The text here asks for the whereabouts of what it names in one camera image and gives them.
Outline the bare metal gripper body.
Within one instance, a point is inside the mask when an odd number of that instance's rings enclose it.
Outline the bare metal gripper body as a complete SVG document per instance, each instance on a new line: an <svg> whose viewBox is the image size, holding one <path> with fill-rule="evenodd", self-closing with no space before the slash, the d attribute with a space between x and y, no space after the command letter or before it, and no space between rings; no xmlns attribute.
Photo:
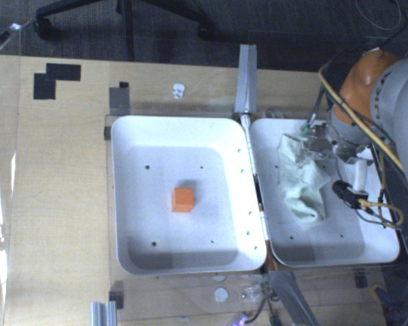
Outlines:
<svg viewBox="0 0 408 326"><path fill-rule="evenodd" d="M355 158L358 146L344 139L330 124L314 125L307 133L305 148L319 158Z"/></svg>

